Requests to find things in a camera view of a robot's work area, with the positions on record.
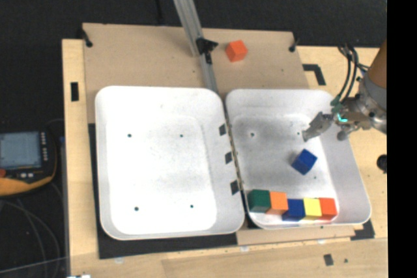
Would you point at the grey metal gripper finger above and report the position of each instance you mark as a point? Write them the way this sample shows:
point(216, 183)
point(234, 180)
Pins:
point(342, 134)
point(317, 127)

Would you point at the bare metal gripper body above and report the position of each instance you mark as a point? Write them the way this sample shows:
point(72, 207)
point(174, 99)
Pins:
point(365, 114)

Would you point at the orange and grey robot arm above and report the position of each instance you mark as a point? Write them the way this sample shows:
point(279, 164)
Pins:
point(379, 71)

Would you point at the blue cube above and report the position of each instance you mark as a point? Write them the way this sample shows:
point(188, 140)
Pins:
point(296, 209)
point(304, 162)

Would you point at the white plastic tray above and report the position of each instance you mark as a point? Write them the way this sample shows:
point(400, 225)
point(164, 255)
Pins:
point(277, 153)
point(163, 166)

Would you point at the orange cube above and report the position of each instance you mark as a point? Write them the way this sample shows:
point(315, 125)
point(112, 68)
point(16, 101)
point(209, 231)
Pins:
point(278, 201)
point(328, 207)
point(236, 51)

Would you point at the yellow cube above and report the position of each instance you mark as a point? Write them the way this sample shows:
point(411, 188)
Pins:
point(312, 207)

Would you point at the green cube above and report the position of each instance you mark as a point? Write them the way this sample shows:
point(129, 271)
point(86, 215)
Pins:
point(259, 200)

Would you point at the brown cardboard board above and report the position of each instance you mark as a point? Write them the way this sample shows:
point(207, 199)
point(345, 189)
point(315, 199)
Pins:
point(146, 55)

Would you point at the black cylinder on white bracket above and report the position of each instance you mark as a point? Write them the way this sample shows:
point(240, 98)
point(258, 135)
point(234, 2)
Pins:
point(382, 163)

